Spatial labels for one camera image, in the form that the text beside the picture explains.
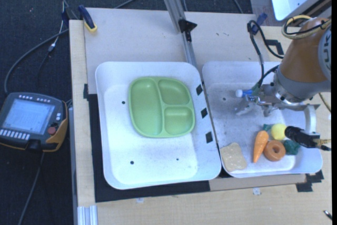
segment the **green plate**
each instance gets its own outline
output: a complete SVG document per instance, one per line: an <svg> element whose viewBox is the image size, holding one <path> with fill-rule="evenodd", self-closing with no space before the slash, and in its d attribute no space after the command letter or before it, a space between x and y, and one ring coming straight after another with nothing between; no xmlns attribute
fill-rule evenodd
<svg viewBox="0 0 337 225"><path fill-rule="evenodd" d="M176 79L138 78L129 87L128 101L132 124L143 136L178 137L194 128L191 94L186 85Z"/></svg>

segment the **toy carrot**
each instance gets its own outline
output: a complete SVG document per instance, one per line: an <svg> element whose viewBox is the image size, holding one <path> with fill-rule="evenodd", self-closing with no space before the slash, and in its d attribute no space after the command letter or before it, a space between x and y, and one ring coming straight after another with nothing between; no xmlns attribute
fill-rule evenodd
<svg viewBox="0 0 337 225"><path fill-rule="evenodd" d="M253 162L257 163L261 154L263 153L263 149L268 143L269 135L265 130L259 131L255 137L254 144L254 154L253 154Z"/></svg>

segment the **display screen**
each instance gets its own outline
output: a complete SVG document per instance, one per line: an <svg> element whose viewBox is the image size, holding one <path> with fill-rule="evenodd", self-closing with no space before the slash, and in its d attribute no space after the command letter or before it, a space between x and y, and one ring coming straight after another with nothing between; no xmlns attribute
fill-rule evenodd
<svg viewBox="0 0 337 225"><path fill-rule="evenodd" d="M3 127L43 135L55 106L14 99Z"/></svg>

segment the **wooden table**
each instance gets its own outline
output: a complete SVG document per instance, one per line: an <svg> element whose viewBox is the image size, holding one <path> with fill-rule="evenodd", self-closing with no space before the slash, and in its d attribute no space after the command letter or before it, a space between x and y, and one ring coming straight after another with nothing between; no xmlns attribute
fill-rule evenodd
<svg viewBox="0 0 337 225"><path fill-rule="evenodd" d="M190 17L202 16L192 14ZM254 15L216 14L224 25L248 22ZM267 39L278 40L286 51L290 40L281 35L280 27L262 27ZM74 111L74 192L75 207L97 209L98 224L330 224L323 213L332 213L331 152L322 151L324 179L313 184L312 192L298 192L295 183L305 182L305 175L275 175L256 178L227 178L210 181L210 192L148 197L111 202L95 202L92 146L88 101L83 98L87 83L85 34L82 21L70 21L71 68ZM246 28L238 28L231 35L248 35ZM256 40L261 43L259 35ZM194 42L198 61L200 45ZM238 44L238 53L251 44ZM279 61L269 55L270 61ZM324 93L331 104L331 94ZM312 103L322 103L314 97ZM317 131L321 138L331 138L331 114L324 105L317 109ZM258 188L260 195L254 194Z"/></svg>

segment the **dark carpet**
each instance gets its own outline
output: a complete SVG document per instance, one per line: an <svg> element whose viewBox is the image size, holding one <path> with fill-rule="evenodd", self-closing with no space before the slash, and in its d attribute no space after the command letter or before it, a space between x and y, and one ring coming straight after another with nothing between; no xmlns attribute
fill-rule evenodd
<svg viewBox="0 0 337 225"><path fill-rule="evenodd" d="M114 8L128 0L66 0L78 17L77 7ZM197 12L252 13L250 0L186 0ZM166 10L163 0L136 0L122 8ZM0 105L6 95L3 83L12 65L27 51L58 33L61 0L0 0ZM72 98L68 34L55 49L51 42L27 55L9 76L8 92L35 92L68 101ZM18 224L39 167L41 154L0 145L0 224ZM70 138L46 153L36 188L22 224L73 224Z"/></svg>

